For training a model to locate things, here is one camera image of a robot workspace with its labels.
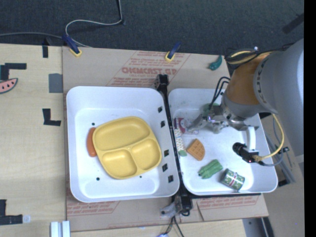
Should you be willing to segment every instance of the toy waffle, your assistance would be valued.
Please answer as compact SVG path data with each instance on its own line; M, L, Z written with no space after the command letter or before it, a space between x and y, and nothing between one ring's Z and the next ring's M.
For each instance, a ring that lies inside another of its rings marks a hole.
M195 139L191 143L191 145L187 148L187 152L197 160L202 160L205 155L204 146L198 139Z
M90 156L98 156L105 171L116 179L147 172L157 167L162 158L153 131L138 117L119 118L90 129L87 149Z

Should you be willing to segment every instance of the can label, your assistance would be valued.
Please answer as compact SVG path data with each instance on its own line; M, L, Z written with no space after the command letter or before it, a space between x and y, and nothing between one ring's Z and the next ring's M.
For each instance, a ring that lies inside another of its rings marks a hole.
M221 178L221 183L225 184L232 189L239 191L245 182L245 178L241 175L238 175L237 172L226 169Z

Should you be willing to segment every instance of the cardboard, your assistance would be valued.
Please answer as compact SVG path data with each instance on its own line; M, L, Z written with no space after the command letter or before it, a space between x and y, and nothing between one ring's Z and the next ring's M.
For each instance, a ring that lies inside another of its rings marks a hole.
M176 53L166 62L164 52L82 48L75 57L63 47L63 88L65 117L65 152L67 157L66 94L75 86L151 87L159 74L169 76L168 92L175 88L215 88L222 76L229 76L225 61L217 70L210 63L217 55ZM72 231L143 227L169 224L160 209L171 203L170 197L82 203L71 194L67 184L67 220ZM243 197L212 197L193 200L189 216L178 216L178 222L191 223L213 220L268 216L263 195Z

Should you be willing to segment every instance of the toy watermelon slice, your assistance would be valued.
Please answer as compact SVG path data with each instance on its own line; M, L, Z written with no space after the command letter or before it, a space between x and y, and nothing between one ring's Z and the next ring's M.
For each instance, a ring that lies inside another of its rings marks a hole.
M5 81L0 81L0 94L6 93L13 89L18 82L18 78L12 78Z

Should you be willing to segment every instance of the white tray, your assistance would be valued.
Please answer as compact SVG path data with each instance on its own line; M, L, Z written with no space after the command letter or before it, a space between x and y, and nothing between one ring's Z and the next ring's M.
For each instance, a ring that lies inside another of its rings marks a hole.
M156 90L79 86L68 92L66 103L70 188L76 199L98 202L158 198L178 191L180 181L163 98ZM139 117L151 127L162 160L158 167L140 176L118 180L105 172L98 157L88 155L86 137L91 127L128 116Z
M199 115L199 108L210 103L213 98L213 89L174 89L169 94L170 112L172 118L186 118L194 120ZM265 139L259 115L247 120L247 125L258 126L255 131L256 149L259 155L264 156L270 153ZM260 166L256 163L246 163L232 149L235 142L246 143L246 132L227 127L219 134L214 134L207 126L201 129L198 135L183 134L182 139L185 146L198 138L205 147L205 156L202 161L196 160L188 154L186 157L179 157L180 168L183 173L185 187L191 193L198 196L234 194L236 191L220 183L222 172L229 168L245 177L245 183L239 193L267 193L277 187L277 174L274 167ZM216 173L209 179L201 179L198 171L202 166L211 160L218 159L223 170ZM271 158L265 163L273 163Z

